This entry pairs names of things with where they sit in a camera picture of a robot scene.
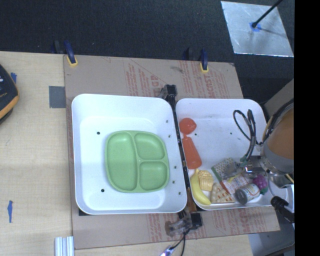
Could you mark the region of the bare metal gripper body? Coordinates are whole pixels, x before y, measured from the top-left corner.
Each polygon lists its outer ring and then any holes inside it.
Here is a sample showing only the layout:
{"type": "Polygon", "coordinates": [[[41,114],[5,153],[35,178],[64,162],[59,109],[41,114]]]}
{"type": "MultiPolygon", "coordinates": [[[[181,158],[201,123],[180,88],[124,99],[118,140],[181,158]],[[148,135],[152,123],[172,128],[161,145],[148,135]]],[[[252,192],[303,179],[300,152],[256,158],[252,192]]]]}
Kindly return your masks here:
{"type": "Polygon", "coordinates": [[[290,180],[286,175],[290,173],[290,160],[281,156],[253,155],[248,161],[245,170],[247,173],[263,173],[267,179],[277,187],[287,187],[290,180]]]}

